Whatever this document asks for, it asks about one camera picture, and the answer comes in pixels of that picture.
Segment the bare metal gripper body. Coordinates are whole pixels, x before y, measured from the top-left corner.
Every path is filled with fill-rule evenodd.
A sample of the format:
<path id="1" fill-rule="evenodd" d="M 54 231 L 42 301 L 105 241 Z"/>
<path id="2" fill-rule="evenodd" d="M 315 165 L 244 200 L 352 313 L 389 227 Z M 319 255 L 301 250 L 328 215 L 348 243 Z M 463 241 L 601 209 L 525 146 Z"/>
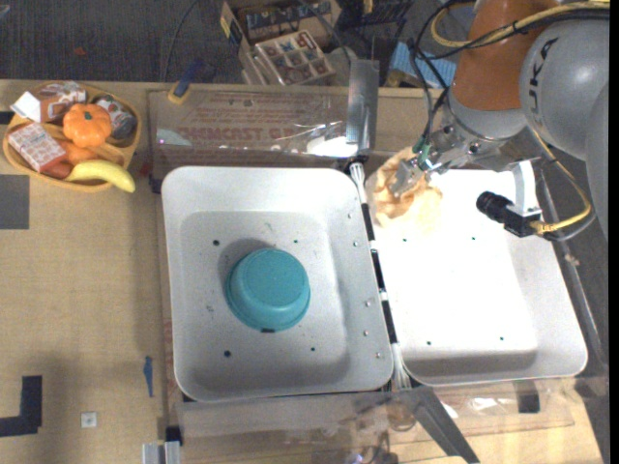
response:
<path id="1" fill-rule="evenodd" d="M 496 154 L 503 139 L 480 135 L 460 124 L 448 124 L 435 131 L 426 130 L 404 162 L 409 178 L 422 178 L 431 173 L 444 173 L 471 161 Z"/>

